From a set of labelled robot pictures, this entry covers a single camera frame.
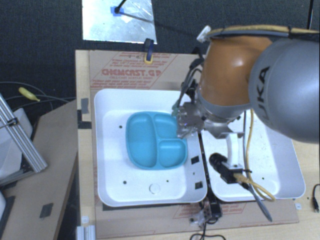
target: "dark floor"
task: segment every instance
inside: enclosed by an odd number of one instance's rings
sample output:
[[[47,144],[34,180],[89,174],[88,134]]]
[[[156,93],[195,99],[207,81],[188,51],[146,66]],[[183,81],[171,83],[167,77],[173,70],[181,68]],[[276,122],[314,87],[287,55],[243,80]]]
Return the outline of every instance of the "dark floor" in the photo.
[[[310,0],[152,0],[158,45],[156,52],[191,53],[205,25],[273,24],[305,28]],[[314,0],[311,28],[319,30],[320,0]],[[49,96],[76,95],[75,50],[141,51],[141,44],[84,41],[82,0],[0,0],[0,93],[18,96],[22,82]],[[12,109],[30,103],[8,101]],[[52,102],[54,108],[63,102]],[[49,103],[25,107],[34,124],[50,111]],[[60,239],[73,239],[77,189],[72,188]]]

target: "white tray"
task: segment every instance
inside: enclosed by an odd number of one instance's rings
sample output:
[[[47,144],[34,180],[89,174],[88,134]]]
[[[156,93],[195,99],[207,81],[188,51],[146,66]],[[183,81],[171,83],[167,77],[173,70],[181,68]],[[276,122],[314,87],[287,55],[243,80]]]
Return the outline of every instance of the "white tray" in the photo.
[[[241,119],[230,123],[229,127],[235,132],[241,132],[243,118],[242,114]],[[247,112],[245,143],[248,140],[250,120],[250,112]],[[202,132],[202,139],[213,193],[225,202],[254,200],[252,194],[240,185],[225,183],[209,165],[212,153],[228,156],[226,140],[215,139],[207,131]],[[243,147],[242,138],[239,139],[239,147]],[[239,163],[244,165],[243,152],[240,152]],[[256,115],[249,148],[249,166],[253,180],[276,199],[299,198],[305,193],[306,185],[292,140],[265,126]]]
[[[95,95],[98,194],[103,203],[123,207],[196,203],[205,198],[207,183],[197,135],[187,139],[187,160],[175,169],[144,170],[127,153],[129,116],[142,111],[171,113],[179,95],[179,91],[127,89],[103,89]],[[188,100],[185,96],[182,103]]]

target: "yellow object on cable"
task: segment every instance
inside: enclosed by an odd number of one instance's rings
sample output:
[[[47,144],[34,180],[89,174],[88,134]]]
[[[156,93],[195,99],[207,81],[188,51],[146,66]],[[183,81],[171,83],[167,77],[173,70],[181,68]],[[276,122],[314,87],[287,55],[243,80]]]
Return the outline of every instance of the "yellow object on cable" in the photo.
[[[249,148],[250,148],[250,142],[251,142],[253,127],[254,127],[254,111],[251,109],[250,113],[251,113],[250,130],[249,130],[248,141],[246,144],[246,151],[245,151],[245,160],[246,160],[246,168],[245,169],[248,171],[248,178],[245,177],[244,175],[242,175],[241,173],[235,173],[233,176],[236,178],[236,180],[238,182],[251,184],[253,186],[254,190],[258,193],[258,195],[260,197],[262,197],[264,200],[273,202],[276,200],[274,195],[272,195],[269,191],[267,191],[261,185],[255,183],[251,177],[250,166],[249,166]],[[270,198],[267,198],[260,191],[264,192]]]
[[[37,101],[37,102],[40,101],[40,99],[38,99],[36,95],[34,95],[32,92],[28,91],[26,88],[20,87],[19,93],[21,93],[24,97],[26,97],[29,100]]]

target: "metal sheet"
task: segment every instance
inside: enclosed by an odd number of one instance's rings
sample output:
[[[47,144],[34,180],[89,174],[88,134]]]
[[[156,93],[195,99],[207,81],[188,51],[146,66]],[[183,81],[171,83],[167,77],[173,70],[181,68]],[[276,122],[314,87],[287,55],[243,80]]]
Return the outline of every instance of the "metal sheet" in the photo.
[[[123,12],[114,14],[122,0],[82,0],[83,39],[143,44],[156,39],[151,0],[127,0]]]

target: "blue plate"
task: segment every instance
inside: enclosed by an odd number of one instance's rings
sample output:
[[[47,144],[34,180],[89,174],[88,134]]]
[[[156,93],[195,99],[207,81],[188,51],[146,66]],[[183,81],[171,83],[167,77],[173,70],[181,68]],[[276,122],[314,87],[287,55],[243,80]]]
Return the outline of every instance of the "blue plate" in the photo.
[[[166,170],[183,165],[187,159],[187,141],[177,137],[177,121],[168,113],[132,114],[125,129],[129,158],[146,170]]]

